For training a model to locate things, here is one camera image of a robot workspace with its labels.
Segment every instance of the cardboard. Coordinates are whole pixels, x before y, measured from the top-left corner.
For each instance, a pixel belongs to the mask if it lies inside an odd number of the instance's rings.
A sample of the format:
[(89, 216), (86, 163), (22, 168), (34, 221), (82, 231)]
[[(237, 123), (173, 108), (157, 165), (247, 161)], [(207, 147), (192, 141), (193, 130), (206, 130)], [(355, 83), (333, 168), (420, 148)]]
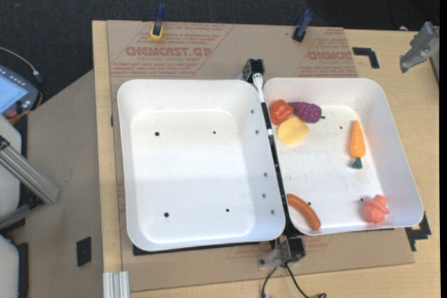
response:
[[(356, 77), (344, 30), (308, 27), (299, 43), (292, 39), (294, 27), (169, 22), (163, 24), (163, 38), (155, 43), (149, 36), (151, 25), (107, 21), (122, 268), (130, 273), (131, 290), (265, 278), (268, 272), (258, 268), (258, 260), (271, 250), (268, 242), (134, 255), (126, 231), (117, 90), (135, 78), (237, 78), (248, 59), (263, 60), (265, 81)], [(414, 262), (405, 229), (304, 236), (303, 242), (307, 255), (293, 265), (294, 274)]]

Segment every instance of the toy tomato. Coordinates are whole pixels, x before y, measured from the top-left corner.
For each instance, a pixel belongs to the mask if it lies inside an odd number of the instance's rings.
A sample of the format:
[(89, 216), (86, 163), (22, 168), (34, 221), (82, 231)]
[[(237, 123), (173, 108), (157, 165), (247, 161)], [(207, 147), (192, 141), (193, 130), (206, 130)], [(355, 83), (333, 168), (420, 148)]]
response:
[(277, 100), (270, 108), (270, 119), (277, 126), (293, 114), (293, 108), (284, 100)]

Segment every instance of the toy sausage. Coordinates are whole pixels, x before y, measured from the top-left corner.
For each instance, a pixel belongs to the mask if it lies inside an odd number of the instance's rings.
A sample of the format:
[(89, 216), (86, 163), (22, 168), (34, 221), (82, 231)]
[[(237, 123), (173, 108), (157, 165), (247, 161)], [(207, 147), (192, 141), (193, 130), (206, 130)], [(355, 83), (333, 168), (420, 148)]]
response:
[(306, 219), (310, 228), (317, 230), (321, 227), (321, 222), (315, 211), (304, 200), (294, 194), (287, 194), (287, 203), (294, 209), (297, 209)]

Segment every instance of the black cable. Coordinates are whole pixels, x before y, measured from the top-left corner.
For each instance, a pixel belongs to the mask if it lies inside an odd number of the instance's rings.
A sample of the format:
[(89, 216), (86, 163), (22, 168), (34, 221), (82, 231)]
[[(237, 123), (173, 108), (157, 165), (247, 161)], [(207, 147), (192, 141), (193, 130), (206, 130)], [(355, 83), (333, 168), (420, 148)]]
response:
[[(309, 298), (309, 296), (307, 296), (307, 295), (301, 290), (300, 286), (298, 285), (298, 282), (295, 280), (295, 277), (293, 276), (293, 273), (292, 273), (290, 267), (288, 266), (288, 262), (286, 262), (284, 265), (276, 266), (276, 267), (275, 267), (274, 269), (272, 269), (272, 271), (268, 274), (268, 276), (265, 278), (265, 281), (264, 281), (264, 284), (263, 284), (263, 288), (262, 288), (262, 290), (261, 290), (261, 298), (265, 298), (265, 297), (266, 297), (266, 296), (265, 296), (265, 286), (267, 285), (267, 282), (268, 282), (269, 278), (273, 275), (273, 273), (275, 273), (275, 271), (278, 269), (278, 267), (286, 268), (287, 271), (289, 272), (291, 278), (292, 278), (293, 283), (295, 284), (295, 287), (300, 291), (300, 293), (302, 294), (302, 296), (303, 296), (304, 298)], [(321, 293), (319, 296), (317, 296), (317, 298), (326, 298), (326, 297), (327, 297), (326, 293)]]

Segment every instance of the toy carrot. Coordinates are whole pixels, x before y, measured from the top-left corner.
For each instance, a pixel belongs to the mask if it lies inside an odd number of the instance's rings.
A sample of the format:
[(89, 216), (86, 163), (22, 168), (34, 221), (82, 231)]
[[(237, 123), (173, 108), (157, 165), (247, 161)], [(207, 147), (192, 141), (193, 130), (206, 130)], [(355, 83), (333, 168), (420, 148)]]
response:
[(365, 139), (363, 138), (362, 128), (358, 120), (355, 120), (352, 126), (351, 142), (349, 143), (349, 152), (355, 158), (352, 165), (355, 169), (362, 168), (362, 158), (365, 155)]

